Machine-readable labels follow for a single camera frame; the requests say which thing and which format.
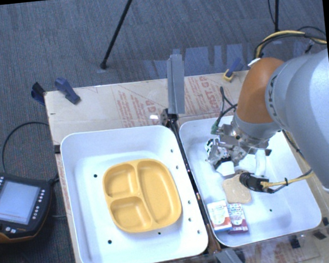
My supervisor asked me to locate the white and orange carton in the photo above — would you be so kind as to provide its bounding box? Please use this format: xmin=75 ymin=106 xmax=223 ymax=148
xmin=206 ymin=199 xmax=234 ymax=234

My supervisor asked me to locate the red and white carton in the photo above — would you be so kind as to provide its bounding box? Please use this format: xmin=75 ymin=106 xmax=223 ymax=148
xmin=225 ymin=201 xmax=250 ymax=235

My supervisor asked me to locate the brown cardboard board, red print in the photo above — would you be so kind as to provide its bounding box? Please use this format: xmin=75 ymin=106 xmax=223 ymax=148
xmin=43 ymin=59 xmax=329 ymax=263

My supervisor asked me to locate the tan bread slice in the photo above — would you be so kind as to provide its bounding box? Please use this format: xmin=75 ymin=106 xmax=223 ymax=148
xmin=220 ymin=171 xmax=253 ymax=208

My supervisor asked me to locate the white plastic tray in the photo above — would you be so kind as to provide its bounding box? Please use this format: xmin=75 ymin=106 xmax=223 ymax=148
xmin=58 ymin=118 xmax=212 ymax=263
xmin=177 ymin=106 xmax=325 ymax=253

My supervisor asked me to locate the yellow divided plate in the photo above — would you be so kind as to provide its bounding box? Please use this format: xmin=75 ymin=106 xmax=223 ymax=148
xmin=100 ymin=154 xmax=185 ymax=237

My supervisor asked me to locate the black block with thin wires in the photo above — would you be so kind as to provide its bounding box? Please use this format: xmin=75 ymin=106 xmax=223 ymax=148
xmin=158 ymin=107 xmax=179 ymax=127

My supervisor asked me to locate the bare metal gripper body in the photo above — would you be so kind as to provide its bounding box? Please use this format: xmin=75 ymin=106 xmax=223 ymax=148
xmin=212 ymin=118 xmax=273 ymax=162

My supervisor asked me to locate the black cylinder on white bracket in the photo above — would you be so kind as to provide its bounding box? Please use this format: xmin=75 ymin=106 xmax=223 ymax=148
xmin=235 ymin=148 xmax=272 ymax=197

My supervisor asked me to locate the black stand leg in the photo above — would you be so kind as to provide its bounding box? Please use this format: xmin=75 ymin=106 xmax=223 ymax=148
xmin=270 ymin=0 xmax=288 ymax=33
xmin=91 ymin=0 xmax=146 ymax=71

